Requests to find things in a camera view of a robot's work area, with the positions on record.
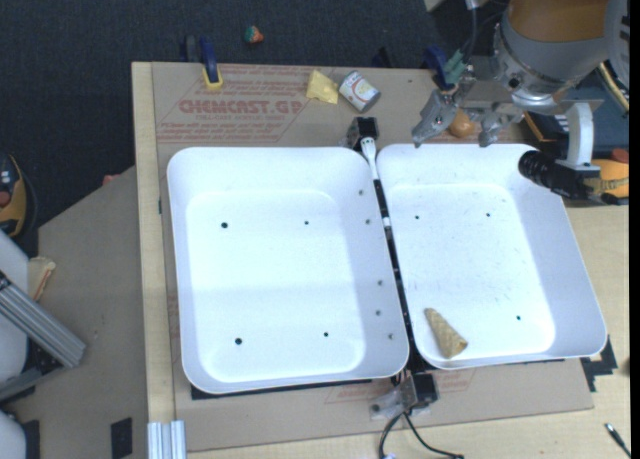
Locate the yellow orange toy food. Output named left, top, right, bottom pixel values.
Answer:
left=591, top=158, right=630, bottom=200

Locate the yellow cheese wedge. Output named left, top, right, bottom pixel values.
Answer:
left=305, top=69, right=341, bottom=107

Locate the orange round toy food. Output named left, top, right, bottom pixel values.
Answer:
left=446, top=109, right=477, bottom=139

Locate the small white can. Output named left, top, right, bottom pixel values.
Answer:
left=338, top=70, right=382, bottom=114

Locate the white plastic tray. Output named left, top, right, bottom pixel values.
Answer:
left=374, top=142, right=609, bottom=372
left=165, top=145, right=412, bottom=395

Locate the brown cardboard board red print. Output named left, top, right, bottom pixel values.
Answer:
left=149, top=61, right=596, bottom=453

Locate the tan toy sandwich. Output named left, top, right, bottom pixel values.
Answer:
left=26, top=255, right=57, bottom=302

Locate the thin black and white rod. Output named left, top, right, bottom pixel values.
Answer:
left=360, top=138, right=417, bottom=374

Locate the black block with thin wires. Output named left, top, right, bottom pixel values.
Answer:
left=368, top=371, right=441, bottom=419
left=345, top=116, right=380, bottom=147

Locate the black cylinder on white bracket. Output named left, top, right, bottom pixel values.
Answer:
left=517, top=101, right=604, bottom=202

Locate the tan ice cream cone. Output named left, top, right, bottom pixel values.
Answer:
left=423, top=307, right=469, bottom=361

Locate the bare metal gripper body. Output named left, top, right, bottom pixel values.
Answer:
left=452, top=69, right=565, bottom=121

